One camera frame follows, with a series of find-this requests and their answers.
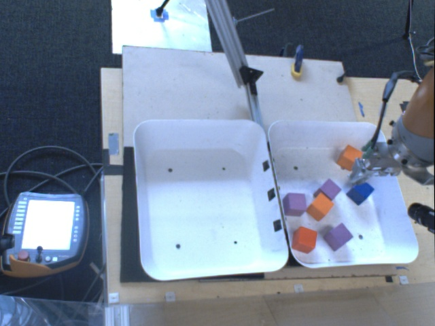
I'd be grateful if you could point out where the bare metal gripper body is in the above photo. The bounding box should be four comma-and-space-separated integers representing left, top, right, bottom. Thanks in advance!
365, 141, 435, 185

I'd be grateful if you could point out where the orange cube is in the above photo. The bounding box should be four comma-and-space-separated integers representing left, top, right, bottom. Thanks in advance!
336, 144, 364, 171
306, 192, 335, 222

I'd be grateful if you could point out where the blue cube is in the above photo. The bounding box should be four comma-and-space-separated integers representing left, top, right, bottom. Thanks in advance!
345, 181, 376, 206

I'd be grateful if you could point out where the purple cube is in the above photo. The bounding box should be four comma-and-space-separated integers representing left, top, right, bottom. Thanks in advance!
313, 178, 343, 202
322, 222, 355, 252
281, 192, 308, 217

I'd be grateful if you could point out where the white plastic tray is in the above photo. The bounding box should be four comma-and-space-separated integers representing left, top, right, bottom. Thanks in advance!
267, 120, 420, 269
133, 118, 290, 282

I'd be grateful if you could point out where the red cube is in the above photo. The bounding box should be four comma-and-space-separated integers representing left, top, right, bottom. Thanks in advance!
291, 225, 319, 255

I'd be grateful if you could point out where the thin black rod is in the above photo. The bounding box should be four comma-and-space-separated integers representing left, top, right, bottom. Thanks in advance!
266, 140, 290, 267

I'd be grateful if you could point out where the pale flat board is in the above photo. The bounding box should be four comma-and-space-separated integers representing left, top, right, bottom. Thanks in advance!
121, 45, 358, 128

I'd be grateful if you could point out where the black cylinder on white bracket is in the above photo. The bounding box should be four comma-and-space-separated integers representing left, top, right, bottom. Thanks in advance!
407, 202, 435, 235

